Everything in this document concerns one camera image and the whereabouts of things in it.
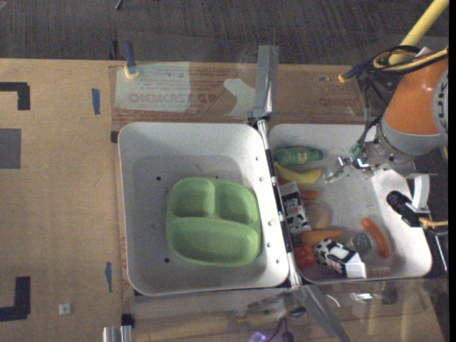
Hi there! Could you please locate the brown cardboard board red print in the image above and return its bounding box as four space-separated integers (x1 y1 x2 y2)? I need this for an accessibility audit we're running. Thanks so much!
108 61 371 322

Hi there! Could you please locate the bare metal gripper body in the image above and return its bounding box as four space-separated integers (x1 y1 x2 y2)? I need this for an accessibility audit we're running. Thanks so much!
351 141 417 173

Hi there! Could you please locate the green plastic bottle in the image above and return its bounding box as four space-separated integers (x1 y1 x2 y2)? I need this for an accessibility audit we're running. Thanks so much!
271 145 325 167

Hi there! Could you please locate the small grey can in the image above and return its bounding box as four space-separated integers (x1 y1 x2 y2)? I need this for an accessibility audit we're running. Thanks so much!
344 231 373 254

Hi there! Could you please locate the cow print milk carton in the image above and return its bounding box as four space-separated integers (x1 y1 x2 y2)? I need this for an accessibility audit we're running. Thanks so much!
279 180 311 236
313 238 368 279

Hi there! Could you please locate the yellow banana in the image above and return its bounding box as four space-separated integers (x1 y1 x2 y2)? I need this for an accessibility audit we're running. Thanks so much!
273 162 323 187

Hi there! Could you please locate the black cylinder on white bracket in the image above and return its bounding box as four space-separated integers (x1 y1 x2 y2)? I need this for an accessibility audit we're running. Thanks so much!
385 172 432 228

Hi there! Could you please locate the red toy pepper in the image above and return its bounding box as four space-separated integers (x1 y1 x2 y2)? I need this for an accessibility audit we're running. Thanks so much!
293 244 318 271

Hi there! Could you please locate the green divided plate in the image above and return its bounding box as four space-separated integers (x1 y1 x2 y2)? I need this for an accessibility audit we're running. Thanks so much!
165 176 263 268

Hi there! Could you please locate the orange sausage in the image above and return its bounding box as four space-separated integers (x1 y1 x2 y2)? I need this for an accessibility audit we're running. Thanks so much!
361 217 392 259

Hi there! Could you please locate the white plastic tray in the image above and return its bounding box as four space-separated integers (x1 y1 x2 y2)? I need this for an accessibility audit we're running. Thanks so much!
117 120 291 297
267 123 434 285

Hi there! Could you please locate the long orange carrot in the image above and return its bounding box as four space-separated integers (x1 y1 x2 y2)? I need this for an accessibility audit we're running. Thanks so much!
301 228 345 247

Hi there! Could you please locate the beige bread roll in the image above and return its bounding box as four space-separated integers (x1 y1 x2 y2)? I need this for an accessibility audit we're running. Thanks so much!
306 201 333 230

